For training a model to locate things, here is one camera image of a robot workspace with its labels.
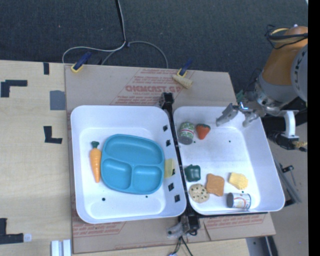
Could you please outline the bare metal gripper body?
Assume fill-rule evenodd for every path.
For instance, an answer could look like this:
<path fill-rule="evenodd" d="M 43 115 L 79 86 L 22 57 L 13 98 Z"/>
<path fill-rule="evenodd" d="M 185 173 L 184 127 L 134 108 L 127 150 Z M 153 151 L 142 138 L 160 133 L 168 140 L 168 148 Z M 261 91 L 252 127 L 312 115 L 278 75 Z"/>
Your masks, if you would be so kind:
<path fill-rule="evenodd" d="M 281 110 L 276 106 L 270 106 L 268 103 L 263 104 L 263 101 L 253 96 L 244 96 L 238 100 L 238 106 L 242 112 L 255 113 L 260 117 L 265 115 L 278 116 Z"/>

